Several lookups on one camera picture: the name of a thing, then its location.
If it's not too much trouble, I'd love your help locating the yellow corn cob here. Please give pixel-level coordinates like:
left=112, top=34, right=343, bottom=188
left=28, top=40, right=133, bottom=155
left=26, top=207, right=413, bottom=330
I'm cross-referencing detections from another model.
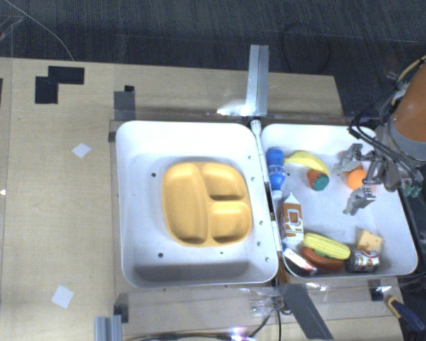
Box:
left=302, top=232, right=352, bottom=261

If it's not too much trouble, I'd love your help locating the brown hot dog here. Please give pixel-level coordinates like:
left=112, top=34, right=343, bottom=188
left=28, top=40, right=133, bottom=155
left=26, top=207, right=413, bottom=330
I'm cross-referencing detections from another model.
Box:
left=300, top=245, right=346, bottom=273

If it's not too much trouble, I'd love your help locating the orange ball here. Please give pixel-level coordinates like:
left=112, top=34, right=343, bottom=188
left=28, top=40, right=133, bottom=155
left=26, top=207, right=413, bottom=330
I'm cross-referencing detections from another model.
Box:
left=347, top=168, right=368, bottom=190

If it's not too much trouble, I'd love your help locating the yellow divided plate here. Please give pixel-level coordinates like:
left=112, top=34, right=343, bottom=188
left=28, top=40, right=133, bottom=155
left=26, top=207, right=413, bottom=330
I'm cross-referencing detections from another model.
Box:
left=161, top=161, right=254, bottom=249

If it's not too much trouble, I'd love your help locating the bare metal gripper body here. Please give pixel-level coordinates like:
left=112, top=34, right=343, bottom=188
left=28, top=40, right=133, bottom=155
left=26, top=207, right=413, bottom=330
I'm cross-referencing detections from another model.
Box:
left=360, top=151, right=402, bottom=192

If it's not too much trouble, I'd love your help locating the orange strawberry with green leaves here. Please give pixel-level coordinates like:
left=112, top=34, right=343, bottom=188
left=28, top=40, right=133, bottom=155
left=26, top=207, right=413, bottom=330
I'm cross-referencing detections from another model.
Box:
left=306, top=168, right=330, bottom=193

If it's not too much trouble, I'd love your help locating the yellow banana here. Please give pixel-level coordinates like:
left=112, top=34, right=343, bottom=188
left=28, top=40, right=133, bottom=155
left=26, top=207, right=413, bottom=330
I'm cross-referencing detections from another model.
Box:
left=283, top=150, right=330, bottom=177

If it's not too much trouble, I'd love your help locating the brown and white carton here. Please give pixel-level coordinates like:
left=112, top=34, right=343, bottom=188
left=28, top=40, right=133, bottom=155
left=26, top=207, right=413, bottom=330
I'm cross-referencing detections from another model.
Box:
left=278, top=191, right=305, bottom=248

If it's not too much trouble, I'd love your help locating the white plastic tray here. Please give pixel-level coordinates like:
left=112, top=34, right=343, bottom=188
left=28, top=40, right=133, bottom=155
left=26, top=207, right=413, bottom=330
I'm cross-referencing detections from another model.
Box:
left=260, top=123, right=420, bottom=280
left=114, top=119, right=280, bottom=289

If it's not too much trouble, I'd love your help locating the yellow cheese wedge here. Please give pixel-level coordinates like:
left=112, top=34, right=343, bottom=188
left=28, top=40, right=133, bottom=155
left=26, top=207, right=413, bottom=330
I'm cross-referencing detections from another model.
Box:
left=355, top=229, right=384, bottom=252

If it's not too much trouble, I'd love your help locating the small red and white can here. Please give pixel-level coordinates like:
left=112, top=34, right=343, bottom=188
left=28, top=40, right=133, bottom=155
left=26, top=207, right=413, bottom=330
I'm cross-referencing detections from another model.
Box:
left=347, top=249, right=381, bottom=274

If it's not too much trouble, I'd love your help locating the blue and white bottle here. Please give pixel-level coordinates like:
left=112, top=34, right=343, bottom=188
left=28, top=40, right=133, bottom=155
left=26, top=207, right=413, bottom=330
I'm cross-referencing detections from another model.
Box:
left=265, top=146, right=287, bottom=200

